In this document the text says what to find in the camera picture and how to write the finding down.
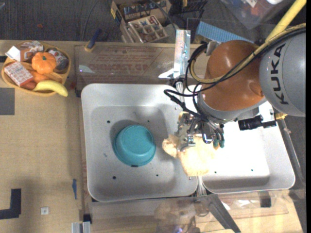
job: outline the teal bowl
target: teal bowl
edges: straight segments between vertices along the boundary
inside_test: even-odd
[[[147,128],[141,125],[130,125],[117,134],[113,150],[124,164],[138,167],[151,162],[156,154],[156,145]]]

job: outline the wooden table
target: wooden table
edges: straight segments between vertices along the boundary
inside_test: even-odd
[[[0,40],[0,56],[18,42]],[[47,43],[65,50],[73,60],[66,83],[69,96],[39,97],[15,90],[15,114],[0,116],[0,209],[10,208],[11,189],[21,188],[21,214],[19,218],[0,220],[3,233],[70,233],[71,223],[82,222],[85,212],[79,123],[81,101],[70,87],[76,79],[74,47],[83,46],[85,42]],[[8,85],[0,79],[0,87]],[[73,179],[77,181],[77,199],[72,189]],[[243,233],[302,232],[293,202],[285,202],[287,214],[235,221]],[[41,207],[48,207],[49,214],[41,215]],[[202,232],[232,232],[213,231],[213,223],[199,227]],[[132,228],[118,232],[137,231]]]

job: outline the sink basin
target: sink basin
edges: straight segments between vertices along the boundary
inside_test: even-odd
[[[180,161],[162,149],[162,141],[177,130],[181,108],[164,93],[168,85],[89,84],[81,93],[86,142],[87,186],[97,201],[188,196],[197,188]],[[117,133],[129,125],[146,127],[154,137],[155,156],[131,167],[113,151]]]

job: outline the beige cloth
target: beige cloth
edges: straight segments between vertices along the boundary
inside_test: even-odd
[[[187,148],[184,152],[177,151],[179,138],[173,134],[164,139],[162,147],[165,152],[181,162],[188,176],[203,176],[208,173],[210,162],[215,157],[213,144],[206,144],[199,136],[194,136],[195,147]]]

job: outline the banana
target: banana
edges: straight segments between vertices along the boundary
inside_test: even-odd
[[[60,82],[54,80],[41,81],[33,89],[33,91],[46,91],[46,90],[55,91],[59,95],[62,95],[64,97],[68,96],[68,91],[66,87],[64,87]]]

